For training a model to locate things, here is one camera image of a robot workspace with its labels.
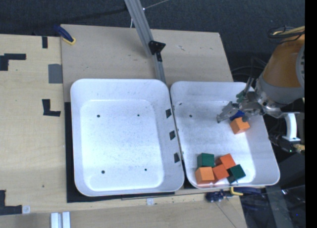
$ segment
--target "orange block in gripper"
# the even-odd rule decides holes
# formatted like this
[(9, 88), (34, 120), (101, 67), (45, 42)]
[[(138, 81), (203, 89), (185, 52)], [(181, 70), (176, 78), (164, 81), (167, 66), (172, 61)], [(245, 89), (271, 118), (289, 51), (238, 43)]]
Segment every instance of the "orange block in gripper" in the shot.
[(229, 169), (236, 165), (230, 153), (223, 155), (216, 160), (217, 166), (221, 164), (224, 165), (225, 169)]
[(212, 171), (214, 175), (214, 181), (212, 181), (212, 183), (216, 183), (224, 178), (229, 177), (229, 173), (223, 164), (213, 167)]
[(250, 128), (248, 122), (243, 122), (242, 117), (238, 117), (231, 121), (230, 126), (234, 134), (239, 134)]
[(212, 167), (200, 167), (195, 171), (197, 184), (208, 184), (214, 180)]

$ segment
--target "wooden board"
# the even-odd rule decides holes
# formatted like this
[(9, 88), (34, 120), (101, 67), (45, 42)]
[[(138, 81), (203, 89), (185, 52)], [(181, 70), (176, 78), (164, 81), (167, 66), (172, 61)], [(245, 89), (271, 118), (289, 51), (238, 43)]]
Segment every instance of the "wooden board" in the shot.
[[(169, 37), (170, 41), (173, 40), (173, 31), (156, 32), (155, 38), (157, 37), (160, 41), (166, 42), (164, 37)], [(198, 53), (199, 49), (191, 48), (192, 40), (189, 38), (181, 43), (181, 36), (186, 36), (187, 32), (175, 31), (178, 37), (177, 42), (166, 42), (169, 44), (166, 46), (166, 51), (169, 46), (174, 46), (169, 52), (171, 56), (165, 59), (165, 75), (168, 81), (172, 83), (177, 80), (193, 80), (193, 76), (197, 79), (203, 76), (202, 79), (213, 81), (231, 81), (219, 35), (188, 33), (193, 35), (192, 39), (196, 37), (195, 43), (199, 43), (199, 38), (205, 42), (206, 39), (211, 41), (213, 37), (212, 49), (206, 50), (210, 54), (201, 55)], [(135, 36), (134, 43), (138, 43), (138, 39), (138, 36)], [(8, 71), (0, 71), (0, 189), (6, 189), (6, 206), (28, 205), (31, 213), (50, 213), (146, 205), (145, 198), (92, 203), (68, 204), (66, 202), (63, 84), (50, 84), (48, 76), (49, 64), (62, 63), (61, 48), (66, 44), (64, 42), (61, 44), (61, 39), (58, 37), (48, 37), (48, 48), (42, 48), (41, 37), (17, 35), (0, 35), (0, 42), (2, 45), (0, 55), (27, 54), (26, 60), (10, 60)], [(142, 47), (139, 48), (138, 53), (143, 53)], [(201, 60), (201, 63), (203, 61), (210, 63), (209, 67), (218, 69), (218, 72), (211, 70), (209, 76), (208, 70), (201, 74), (197, 68), (194, 68), (190, 73), (190, 67), (181, 65), (182, 70), (175, 73), (173, 68), (179, 67), (178, 60), (186, 58), (189, 64), (193, 60), (194, 53), (198, 55), (197, 58)], [(61, 111), (60, 116), (44, 116), (42, 99), (50, 99), (51, 110)], [(157, 204), (203, 200), (204, 195), (197, 194), (195, 189), (181, 189), (175, 196), (155, 199)]]
[[(152, 206), (122, 207), (99, 210), (73, 211), (71, 227), (76, 228), (246, 228), (239, 198), (220, 203), (191, 201)], [(49, 228), (49, 214), (28, 214), (0, 217), (0, 225), (6, 228)]]
[[(62, 25), (76, 39), (62, 43), (64, 100), (78, 79), (153, 79), (152, 58), (147, 58), (137, 31), (130, 28)], [(166, 84), (176, 81), (232, 82), (218, 33), (152, 30), (161, 52)]]

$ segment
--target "wooden block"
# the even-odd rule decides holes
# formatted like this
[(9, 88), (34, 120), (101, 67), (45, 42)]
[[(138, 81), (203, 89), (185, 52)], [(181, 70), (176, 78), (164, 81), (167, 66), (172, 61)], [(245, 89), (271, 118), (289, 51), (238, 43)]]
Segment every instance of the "wooden block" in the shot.
[(195, 171), (197, 184), (208, 184), (214, 180), (212, 167), (199, 167)]
[(197, 157), (197, 167), (214, 167), (214, 155), (202, 153)]
[(212, 171), (213, 171), (213, 175), (214, 175), (214, 181), (212, 181), (212, 183), (216, 183), (224, 178), (229, 177), (229, 173), (227, 172), (227, 169), (224, 167), (223, 164), (215, 166), (212, 169)]
[(229, 173), (229, 177), (228, 177), (229, 183), (233, 183), (236, 180), (246, 176), (241, 165), (236, 165), (234, 167), (229, 168), (228, 173)]
[(226, 169), (229, 169), (236, 165), (230, 153), (221, 156), (216, 160), (216, 165), (223, 164)]
[(248, 122), (242, 121), (242, 117), (238, 117), (232, 120), (230, 123), (230, 126), (234, 134), (245, 132), (247, 129), (250, 128), (250, 125)]

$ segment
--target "metal pole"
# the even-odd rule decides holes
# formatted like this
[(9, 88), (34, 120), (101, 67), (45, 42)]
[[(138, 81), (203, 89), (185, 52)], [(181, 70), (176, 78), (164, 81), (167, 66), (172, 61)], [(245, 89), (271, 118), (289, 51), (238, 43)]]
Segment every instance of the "metal pole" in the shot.
[(157, 76), (157, 79), (166, 83), (163, 64), (161, 61), (160, 55), (157, 53), (152, 54), (149, 48), (149, 43), (153, 41), (153, 36), (148, 24), (148, 21), (145, 17), (143, 8), (141, 6), (140, 0), (124, 0), (125, 4), (129, 10), (131, 18), (133, 20), (134, 26), (138, 32), (140, 40), (142, 42), (145, 53), (148, 57), (153, 58), (154, 69)]

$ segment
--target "green block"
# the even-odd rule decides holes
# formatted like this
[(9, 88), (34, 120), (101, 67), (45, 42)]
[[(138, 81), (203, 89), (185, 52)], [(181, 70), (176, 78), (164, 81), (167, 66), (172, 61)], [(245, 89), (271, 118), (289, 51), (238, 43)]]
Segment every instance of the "green block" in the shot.
[(245, 173), (241, 167), (241, 165), (236, 165), (234, 167), (229, 168), (228, 170), (229, 177), (227, 178), (229, 183), (233, 183), (238, 179), (245, 177)]
[(197, 166), (199, 167), (215, 167), (214, 155), (202, 153), (197, 157)]

